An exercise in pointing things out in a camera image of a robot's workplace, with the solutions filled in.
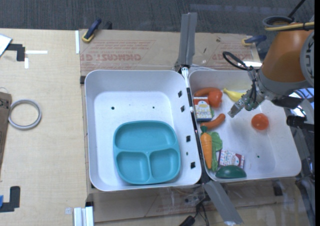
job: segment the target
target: roll of tape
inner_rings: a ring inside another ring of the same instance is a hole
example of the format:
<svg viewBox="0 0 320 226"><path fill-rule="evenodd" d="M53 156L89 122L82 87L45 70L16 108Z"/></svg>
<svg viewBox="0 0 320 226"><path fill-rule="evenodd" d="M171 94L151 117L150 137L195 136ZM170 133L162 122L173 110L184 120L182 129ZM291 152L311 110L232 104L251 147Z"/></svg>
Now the roll of tape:
<svg viewBox="0 0 320 226"><path fill-rule="evenodd" d="M16 124L15 122L13 122L13 120L11 119L11 113L12 113L12 110L17 106L17 105L20 105L20 104L30 104L32 106L34 106L37 111L38 111L38 117L37 119L35 120L35 122L33 122L32 124L29 124L29 125L18 125ZM36 101L33 101L33 100L30 100L30 99L22 99L22 100L17 100L15 102L13 102L10 106L10 113L9 113L9 123L16 129L19 129L19 130L29 130L29 129L32 129L32 128L35 128L39 123L40 123L40 120L41 120L41 116L42 116L42 112L41 112L41 109L40 109L40 106L39 104L36 102Z"/></svg>

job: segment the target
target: small carton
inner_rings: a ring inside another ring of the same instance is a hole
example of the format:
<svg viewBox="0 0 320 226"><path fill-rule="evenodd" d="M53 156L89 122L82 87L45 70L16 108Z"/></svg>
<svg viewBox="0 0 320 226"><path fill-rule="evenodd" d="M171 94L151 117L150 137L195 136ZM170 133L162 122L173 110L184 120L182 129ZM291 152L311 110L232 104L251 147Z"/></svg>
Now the small carton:
<svg viewBox="0 0 320 226"><path fill-rule="evenodd" d="M198 122L211 121L213 113L207 97L194 97L193 104L196 120Z"/></svg>
<svg viewBox="0 0 320 226"><path fill-rule="evenodd" d="M226 166L226 165L236 165L240 168L244 168L245 156L231 152L229 150L220 150L219 151L219 158L218 158L218 165L219 166Z"/></svg>

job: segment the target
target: blue clamp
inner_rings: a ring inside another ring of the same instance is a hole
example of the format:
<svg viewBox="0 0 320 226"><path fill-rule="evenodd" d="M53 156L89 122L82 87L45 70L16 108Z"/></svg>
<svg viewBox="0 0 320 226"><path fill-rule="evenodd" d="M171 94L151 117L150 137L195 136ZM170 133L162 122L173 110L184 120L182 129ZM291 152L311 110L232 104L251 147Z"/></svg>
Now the blue clamp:
<svg viewBox="0 0 320 226"><path fill-rule="evenodd" d="M259 43L265 41L267 37L265 35L252 36L248 39L242 39L241 44L243 46L251 46L251 44L255 43L255 46L258 46Z"/></svg>
<svg viewBox="0 0 320 226"><path fill-rule="evenodd" d="M82 40L85 43L91 42L91 40L94 38L94 31L98 29L99 25L101 24L102 20L100 18L97 18L95 22L91 25L91 27L88 29L88 31L82 36Z"/></svg>

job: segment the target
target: toy banana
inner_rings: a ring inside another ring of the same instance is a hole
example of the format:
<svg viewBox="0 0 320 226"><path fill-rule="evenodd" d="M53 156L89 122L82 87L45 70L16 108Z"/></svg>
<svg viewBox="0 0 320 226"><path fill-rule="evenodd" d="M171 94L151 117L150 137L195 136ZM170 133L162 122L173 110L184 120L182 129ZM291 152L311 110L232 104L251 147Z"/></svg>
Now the toy banana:
<svg viewBox="0 0 320 226"><path fill-rule="evenodd" d="M223 92L226 93L229 96L229 98L233 101L238 101L241 98L241 96L245 94L245 92L241 93L241 92L229 91L226 88L223 89Z"/></svg>

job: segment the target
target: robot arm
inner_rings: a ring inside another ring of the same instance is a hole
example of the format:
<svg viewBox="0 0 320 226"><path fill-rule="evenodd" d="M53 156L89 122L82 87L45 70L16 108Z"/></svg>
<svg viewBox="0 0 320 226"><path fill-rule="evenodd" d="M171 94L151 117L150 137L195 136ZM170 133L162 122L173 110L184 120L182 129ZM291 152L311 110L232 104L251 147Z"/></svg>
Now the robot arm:
<svg viewBox="0 0 320 226"><path fill-rule="evenodd" d="M235 117L243 108L250 111L265 99L277 106L295 108L301 99L289 97L295 90L314 87L314 31L284 31L275 37L256 73L248 71L252 88L231 107Z"/></svg>

